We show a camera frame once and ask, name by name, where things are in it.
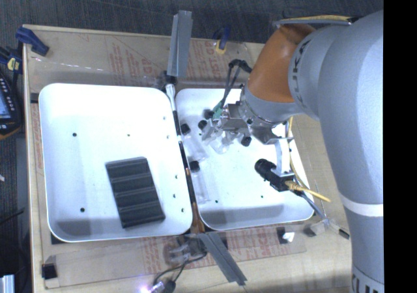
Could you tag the white plastic tray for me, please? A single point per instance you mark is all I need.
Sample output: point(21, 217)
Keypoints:
point(97, 122)
point(241, 200)

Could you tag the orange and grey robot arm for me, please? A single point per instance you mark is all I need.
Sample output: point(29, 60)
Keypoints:
point(342, 96)

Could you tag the brown cardboard board red print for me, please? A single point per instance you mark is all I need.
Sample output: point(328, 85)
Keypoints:
point(130, 57)

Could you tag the thin black and white rod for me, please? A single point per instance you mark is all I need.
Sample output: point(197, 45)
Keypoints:
point(182, 148)

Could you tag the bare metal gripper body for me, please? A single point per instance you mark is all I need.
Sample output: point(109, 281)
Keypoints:
point(238, 119)

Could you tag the clear plastic bottle black cap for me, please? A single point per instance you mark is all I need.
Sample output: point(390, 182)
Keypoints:
point(202, 124)
point(194, 165)
point(185, 128)
point(246, 141)
point(208, 113)

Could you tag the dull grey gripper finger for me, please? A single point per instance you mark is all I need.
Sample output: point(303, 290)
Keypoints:
point(231, 137)
point(211, 131)

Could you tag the black cylinder on white bracket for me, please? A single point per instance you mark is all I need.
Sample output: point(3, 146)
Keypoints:
point(277, 178)

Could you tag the black ribbed rack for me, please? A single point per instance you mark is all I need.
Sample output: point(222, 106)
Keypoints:
point(135, 192)

